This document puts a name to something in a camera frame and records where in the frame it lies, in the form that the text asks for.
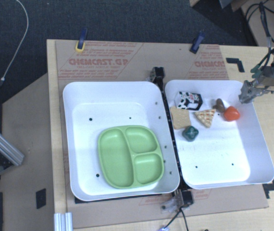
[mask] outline green divided plate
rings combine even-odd
[[[115,188],[146,186],[159,181],[164,173],[160,145],[147,127],[106,129],[99,136],[98,149],[104,177]]]

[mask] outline robotic arm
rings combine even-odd
[[[238,96],[241,103],[250,103],[255,97],[269,92],[274,94],[274,60],[270,66],[267,66],[271,54],[274,54],[274,49],[270,50],[262,61],[251,69],[254,80],[244,81],[241,94]]]

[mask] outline white tray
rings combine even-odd
[[[73,82],[63,90],[70,182],[83,201],[171,193],[180,177],[159,88],[141,82]],[[163,177],[154,184],[116,189],[103,177],[99,134],[115,126],[141,125],[156,135],[165,160]]]
[[[234,106],[241,115],[228,122],[216,112],[212,126],[206,128],[190,111],[192,126],[199,130],[193,142],[182,136],[184,129],[174,130],[184,181],[194,189],[268,183],[274,178],[253,103],[241,104],[238,99],[241,87],[241,82],[231,80],[172,80],[166,84],[169,107],[175,106],[179,91],[188,91],[201,94],[200,111],[212,109],[221,98],[226,108]]]

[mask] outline pizza slice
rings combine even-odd
[[[212,125],[215,112],[216,112],[216,109],[209,109],[209,110],[203,110],[203,111],[196,111],[195,115],[197,119],[204,126],[206,126],[207,128],[210,128]]]

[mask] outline red toy food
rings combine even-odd
[[[235,121],[240,118],[240,114],[235,107],[229,106],[224,112],[224,117],[227,121]]]

